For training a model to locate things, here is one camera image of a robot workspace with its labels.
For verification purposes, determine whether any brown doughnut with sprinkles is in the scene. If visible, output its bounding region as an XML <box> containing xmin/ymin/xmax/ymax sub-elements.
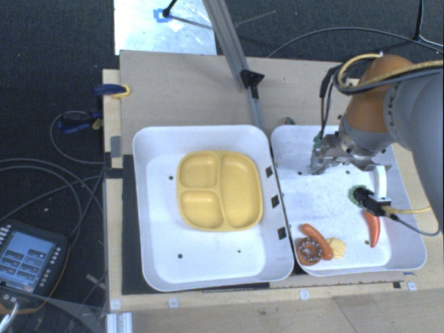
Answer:
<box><xmin>295</xmin><ymin>237</ymin><xmax>323</xmax><ymax>266</ymax></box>

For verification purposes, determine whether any orange-red sausage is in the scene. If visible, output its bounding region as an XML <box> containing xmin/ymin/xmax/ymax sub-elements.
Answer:
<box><xmin>300</xmin><ymin>223</ymin><xmax>334</xmax><ymax>261</ymax></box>

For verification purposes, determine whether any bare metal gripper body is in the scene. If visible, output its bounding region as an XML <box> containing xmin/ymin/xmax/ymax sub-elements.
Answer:
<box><xmin>314</xmin><ymin>132</ymin><xmax>365</xmax><ymax>169</ymax></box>

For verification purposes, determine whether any green broccoli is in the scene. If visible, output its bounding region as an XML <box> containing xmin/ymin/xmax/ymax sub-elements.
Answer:
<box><xmin>348</xmin><ymin>185</ymin><xmax>366</xmax><ymax>207</ymax></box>

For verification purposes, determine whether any white plastic tray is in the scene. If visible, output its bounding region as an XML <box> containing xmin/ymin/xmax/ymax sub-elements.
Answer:
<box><xmin>270</xmin><ymin>125</ymin><xmax>427</xmax><ymax>278</ymax></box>
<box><xmin>132</xmin><ymin>124</ymin><xmax>295</xmax><ymax>293</ymax></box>

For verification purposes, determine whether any pale yellow biscuit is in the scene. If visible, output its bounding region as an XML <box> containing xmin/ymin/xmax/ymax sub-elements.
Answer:
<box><xmin>325</xmin><ymin>237</ymin><xmax>347</xmax><ymax>261</ymax></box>

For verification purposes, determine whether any orange carrot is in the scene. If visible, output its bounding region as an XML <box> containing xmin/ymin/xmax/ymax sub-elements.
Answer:
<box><xmin>364</xmin><ymin>210</ymin><xmax>382</xmax><ymax>248</ymax></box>

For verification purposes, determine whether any brown cardboard board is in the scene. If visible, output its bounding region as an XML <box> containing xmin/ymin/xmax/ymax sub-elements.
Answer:
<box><xmin>119</xmin><ymin>49</ymin><xmax>431</xmax><ymax>295</ymax></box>

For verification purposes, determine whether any yellow divided plate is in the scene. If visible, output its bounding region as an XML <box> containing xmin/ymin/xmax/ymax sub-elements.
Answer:
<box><xmin>176</xmin><ymin>150</ymin><xmax>264</xmax><ymax>232</ymax></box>

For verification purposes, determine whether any black cylinder on white bracket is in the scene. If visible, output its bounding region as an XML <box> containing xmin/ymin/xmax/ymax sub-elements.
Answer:
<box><xmin>352</xmin><ymin>164</ymin><xmax>393</xmax><ymax>218</ymax></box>

